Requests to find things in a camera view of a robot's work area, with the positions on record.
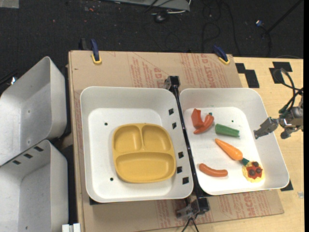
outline cardboard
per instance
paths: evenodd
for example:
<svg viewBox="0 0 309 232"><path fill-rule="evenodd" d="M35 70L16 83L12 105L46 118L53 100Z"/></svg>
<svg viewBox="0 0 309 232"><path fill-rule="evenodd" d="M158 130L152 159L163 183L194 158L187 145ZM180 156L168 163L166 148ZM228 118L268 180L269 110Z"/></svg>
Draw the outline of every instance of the cardboard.
<svg viewBox="0 0 309 232"><path fill-rule="evenodd" d="M100 52L96 65L91 51L69 52L70 104L74 140L78 219L86 232L137 232L184 226L176 210L184 200L105 203L91 205L85 188L80 94L89 86L163 87L169 75L179 76L181 89L241 87L234 63L224 65L215 54ZM211 210L197 224L283 213L278 192L260 191L208 197Z"/></svg>

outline wooden table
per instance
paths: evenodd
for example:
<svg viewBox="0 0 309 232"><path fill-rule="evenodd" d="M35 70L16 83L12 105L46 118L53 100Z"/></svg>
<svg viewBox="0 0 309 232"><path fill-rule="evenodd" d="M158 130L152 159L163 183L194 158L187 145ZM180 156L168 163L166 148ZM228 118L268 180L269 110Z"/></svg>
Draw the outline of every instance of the wooden table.
<svg viewBox="0 0 309 232"><path fill-rule="evenodd" d="M303 60L302 59L278 59L278 58L234 58L237 64L242 63L245 67L244 73L239 74L241 85L243 87L251 87L253 84L256 87L257 82L259 88L254 88L262 97L267 114L272 118L278 118L278 110L287 103L292 97L292 90L282 84L275 84L271 76L269 68L273 68L273 62L288 62L292 67L292 72L289 72L296 87L303 86ZM253 80L248 85L246 79L247 73L255 73L257 82ZM72 73L69 70L70 89L72 94L73 85L71 83ZM71 106L74 108L74 101L71 98ZM298 105L299 99L295 101L295 106ZM298 131L292 133L292 136L287 139L281 139L280 134L283 128L278 127L274 132L280 149L282 151L287 169L290 174L293 190L280 191L278 190L280 200L284 209L284 213L280 215L255 217L240 220L232 220L225 222L215 222L199 224L200 232L239 232L246 228L256 228L260 232L268 231L304 231L304 147L303 147L303 132ZM84 231L84 212L83 212L83 197L82 188L80 185L80 165L78 162L78 152L75 152L75 168L76 168L76 196L78 207L78 218ZM180 232L183 227L168 228L162 230L154 230L161 232ZM193 226L189 226L186 231L195 231Z"/></svg>

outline yellow clamp pad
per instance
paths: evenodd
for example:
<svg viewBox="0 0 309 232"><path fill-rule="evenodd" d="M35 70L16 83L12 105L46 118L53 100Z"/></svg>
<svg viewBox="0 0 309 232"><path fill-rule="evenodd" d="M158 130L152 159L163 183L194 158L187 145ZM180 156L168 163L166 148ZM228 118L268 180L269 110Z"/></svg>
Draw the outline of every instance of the yellow clamp pad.
<svg viewBox="0 0 309 232"><path fill-rule="evenodd" d="M223 58L219 57L219 60L220 60L223 64L229 64L229 63L230 63L230 60L229 60L229 59L227 59L227 62L225 62Z"/></svg>
<svg viewBox="0 0 309 232"><path fill-rule="evenodd" d="M95 56L93 54L91 55L91 57L92 57L92 60L93 60L94 64L101 64L102 63L102 59L101 59L100 55L99 55L99 60L98 61L96 61Z"/></svg>

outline table surface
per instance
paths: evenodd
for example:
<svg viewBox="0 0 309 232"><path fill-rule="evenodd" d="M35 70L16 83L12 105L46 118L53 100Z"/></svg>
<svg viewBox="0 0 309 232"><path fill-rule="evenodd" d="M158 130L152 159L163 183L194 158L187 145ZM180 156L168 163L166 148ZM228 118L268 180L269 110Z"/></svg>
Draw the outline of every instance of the table surface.
<svg viewBox="0 0 309 232"><path fill-rule="evenodd" d="M292 71L289 72L295 86L303 87L303 60L280 58L234 58L235 63L243 63L246 70L254 70L259 88L254 88L262 97L268 116L278 118L278 110L281 109L292 97L292 90L282 84L275 84L269 68L273 68L273 62L289 62ZM243 87L249 87L244 73L239 74ZM258 228L260 232L268 231L304 231L304 137L303 132L292 133L287 139L281 139L283 128L278 127L274 131L287 169L289 171L293 190L280 191L278 194L284 209L280 215L246 218L225 222L199 224L200 232L238 232L245 228ZM77 204L81 206L80 189L77 189ZM156 232L180 232L183 227L153 230ZM189 226L186 231L196 231L194 226Z"/></svg>

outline blue clamp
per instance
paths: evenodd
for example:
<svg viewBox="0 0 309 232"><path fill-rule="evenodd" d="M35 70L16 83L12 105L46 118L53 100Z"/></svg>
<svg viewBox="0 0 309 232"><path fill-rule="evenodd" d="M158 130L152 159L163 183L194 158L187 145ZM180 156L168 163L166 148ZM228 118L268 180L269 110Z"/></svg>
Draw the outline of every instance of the blue clamp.
<svg viewBox="0 0 309 232"><path fill-rule="evenodd" d="M227 58L224 50L222 50L221 47L213 45L213 51L215 52L215 54L217 54L219 56L219 60L224 63L224 64L229 64L230 60Z"/></svg>
<svg viewBox="0 0 309 232"><path fill-rule="evenodd" d="M92 60L95 64L101 64L102 63L102 59L98 53L98 45L95 39L91 39L90 40L91 43L91 49L93 54L91 55Z"/></svg>

